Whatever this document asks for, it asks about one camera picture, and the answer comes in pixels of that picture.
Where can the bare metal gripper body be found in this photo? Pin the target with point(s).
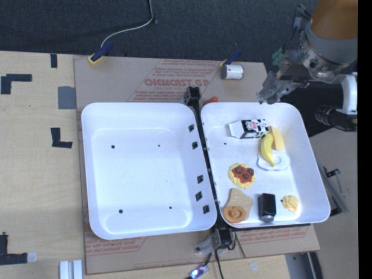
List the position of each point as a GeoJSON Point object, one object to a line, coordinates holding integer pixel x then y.
{"type": "Point", "coordinates": [315, 65]}

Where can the orange pretzel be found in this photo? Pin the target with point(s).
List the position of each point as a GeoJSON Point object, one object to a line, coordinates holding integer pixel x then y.
{"type": "Point", "coordinates": [234, 214]}

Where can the white fried egg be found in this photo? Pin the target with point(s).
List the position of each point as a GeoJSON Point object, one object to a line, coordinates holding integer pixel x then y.
{"type": "Point", "coordinates": [281, 163]}

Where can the brown cardboard board red print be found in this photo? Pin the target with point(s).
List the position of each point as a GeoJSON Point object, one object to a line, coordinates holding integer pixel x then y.
{"type": "Point", "coordinates": [162, 74]}

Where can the yellow spaghetti with meatballs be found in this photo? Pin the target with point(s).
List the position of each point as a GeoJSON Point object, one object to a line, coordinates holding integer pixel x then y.
{"type": "Point", "coordinates": [241, 175]}

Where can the black can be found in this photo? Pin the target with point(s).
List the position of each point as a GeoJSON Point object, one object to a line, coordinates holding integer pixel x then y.
{"type": "Point", "coordinates": [266, 205]}

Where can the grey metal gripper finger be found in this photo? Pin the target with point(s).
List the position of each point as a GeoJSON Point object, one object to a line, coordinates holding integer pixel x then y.
{"type": "Point", "coordinates": [280, 93]}
{"type": "Point", "coordinates": [267, 87]}

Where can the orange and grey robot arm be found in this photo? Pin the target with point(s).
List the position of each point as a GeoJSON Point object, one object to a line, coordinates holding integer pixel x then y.
{"type": "Point", "coordinates": [334, 7]}

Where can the pale yellow lump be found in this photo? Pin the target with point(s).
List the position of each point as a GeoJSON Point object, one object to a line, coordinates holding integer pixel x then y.
{"type": "Point", "coordinates": [290, 203]}

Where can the white cow print milk carton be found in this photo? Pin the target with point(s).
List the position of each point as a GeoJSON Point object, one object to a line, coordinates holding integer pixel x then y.
{"type": "Point", "coordinates": [242, 128]}

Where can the white plastic tray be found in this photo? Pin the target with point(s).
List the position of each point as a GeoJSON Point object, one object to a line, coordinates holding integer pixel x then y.
{"type": "Point", "coordinates": [296, 185]}
{"type": "Point", "coordinates": [139, 173]}

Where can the orange carrot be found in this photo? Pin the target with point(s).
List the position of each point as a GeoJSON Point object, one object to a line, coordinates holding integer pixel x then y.
{"type": "Point", "coordinates": [211, 100]}

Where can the white and grey can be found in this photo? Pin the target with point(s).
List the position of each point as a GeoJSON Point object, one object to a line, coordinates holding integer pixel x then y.
{"type": "Point", "coordinates": [232, 72]}

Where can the beige bread slice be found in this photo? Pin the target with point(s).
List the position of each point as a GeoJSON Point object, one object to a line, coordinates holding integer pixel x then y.
{"type": "Point", "coordinates": [239, 198]}

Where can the black cylinder on white bracket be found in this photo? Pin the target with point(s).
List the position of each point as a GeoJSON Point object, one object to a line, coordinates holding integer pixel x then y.
{"type": "Point", "coordinates": [347, 93]}

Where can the thin black rod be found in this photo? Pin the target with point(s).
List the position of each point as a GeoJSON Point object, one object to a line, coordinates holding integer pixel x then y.
{"type": "Point", "coordinates": [210, 167]}

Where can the pale yellow slice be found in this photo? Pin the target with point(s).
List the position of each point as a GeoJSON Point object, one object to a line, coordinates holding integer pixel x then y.
{"type": "Point", "coordinates": [279, 139]}

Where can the yellow banana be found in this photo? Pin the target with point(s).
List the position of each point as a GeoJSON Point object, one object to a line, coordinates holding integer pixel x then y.
{"type": "Point", "coordinates": [266, 151]}

